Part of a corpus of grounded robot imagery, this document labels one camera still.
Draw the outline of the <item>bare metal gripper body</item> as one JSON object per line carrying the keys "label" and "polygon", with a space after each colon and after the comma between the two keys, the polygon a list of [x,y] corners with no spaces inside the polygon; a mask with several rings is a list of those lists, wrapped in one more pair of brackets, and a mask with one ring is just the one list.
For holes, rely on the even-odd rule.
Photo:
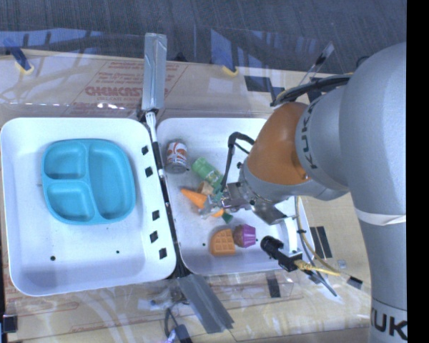
{"label": "bare metal gripper body", "polygon": [[276,202],[254,193],[246,182],[229,183],[225,188],[226,209],[249,210],[268,225],[278,224],[287,217],[276,205]]}

